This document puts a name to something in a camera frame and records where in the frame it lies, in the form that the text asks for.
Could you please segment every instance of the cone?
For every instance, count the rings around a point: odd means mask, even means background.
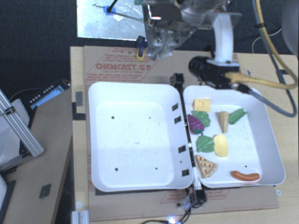
[[[229,113],[226,111],[221,111],[218,114],[220,127],[223,133],[228,132],[228,117],[229,117]]]

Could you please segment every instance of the plastic container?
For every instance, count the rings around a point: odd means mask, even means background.
[[[210,188],[275,185],[285,179],[265,105],[250,95],[208,86],[184,91],[186,113],[196,98],[211,99],[211,124],[204,135],[222,133],[217,112],[244,108],[247,114],[228,126],[228,157],[199,153],[218,164],[215,173],[202,178]],[[105,192],[183,189],[193,181],[186,129],[178,91],[164,84],[98,82],[89,89],[92,180]],[[194,155],[198,135],[191,134]],[[259,173],[260,179],[244,182],[231,172]]]

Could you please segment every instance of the sausage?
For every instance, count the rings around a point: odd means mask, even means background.
[[[242,181],[255,181],[260,178],[260,175],[258,173],[255,174],[243,174],[238,171],[232,172],[232,176],[236,179],[242,180]]]

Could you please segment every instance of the pizza slice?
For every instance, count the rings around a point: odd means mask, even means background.
[[[218,167],[217,163],[213,163],[199,155],[195,155],[195,159],[203,178],[210,177]]]

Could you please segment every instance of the purple vegetable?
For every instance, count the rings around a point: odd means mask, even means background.
[[[205,130],[204,124],[196,117],[188,114],[188,123],[190,131],[194,134],[202,133]]]

